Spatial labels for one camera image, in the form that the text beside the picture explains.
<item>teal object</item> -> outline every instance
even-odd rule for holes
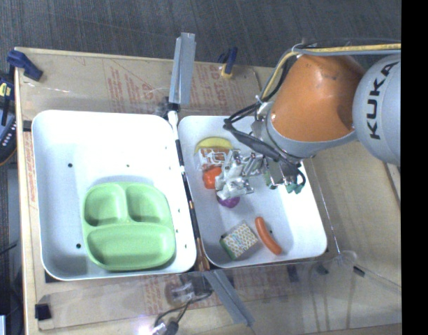
[[[109,271],[160,267],[175,254],[167,198],[148,184],[92,187],[83,203],[82,229],[89,258]]]

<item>green plate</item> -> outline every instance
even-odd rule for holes
[[[148,184],[110,182],[91,188],[82,229],[89,258],[106,270],[160,267],[175,253],[167,198]]]

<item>gray floor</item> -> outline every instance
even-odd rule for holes
[[[302,39],[401,39],[401,0],[0,0],[0,69],[15,46],[173,58],[181,32],[197,61],[238,47],[238,64],[274,66]],[[0,249],[9,245],[8,168],[0,167]],[[10,282],[9,254],[0,280]],[[7,313],[9,295],[0,296]]]

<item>white plastic tray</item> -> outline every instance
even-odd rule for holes
[[[223,129],[224,119],[190,116],[179,123],[184,164],[206,256],[217,267],[231,268],[314,258],[324,253],[327,237],[308,180],[302,192],[296,195],[288,194],[284,187],[270,190],[262,177],[251,178],[255,192],[241,196],[239,204],[233,209],[221,206],[216,200],[215,191],[204,187],[202,172],[193,157],[199,141],[206,137],[225,137],[234,148],[249,151]],[[252,121],[253,117],[247,117],[235,125],[249,133]],[[274,239],[283,249],[282,254],[271,253],[260,241],[242,259],[231,260],[219,243],[220,236],[242,221],[257,235],[254,223],[257,216],[262,216],[271,228]]]
[[[170,274],[196,258],[189,207],[172,128],[154,115],[48,110],[32,123],[46,271],[60,280]],[[151,184],[168,199],[176,236],[175,257],[158,269],[107,271],[94,264],[82,238],[80,210],[96,184]]]

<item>orange edge of controller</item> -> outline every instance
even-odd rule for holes
[[[273,252],[275,255],[279,255],[282,253],[282,248],[280,245],[277,244],[277,242],[272,238],[270,235],[270,232],[268,232],[267,226],[265,225],[265,220],[263,217],[256,217],[256,228],[257,233],[260,236],[260,239],[262,239],[262,242],[268,249]]]

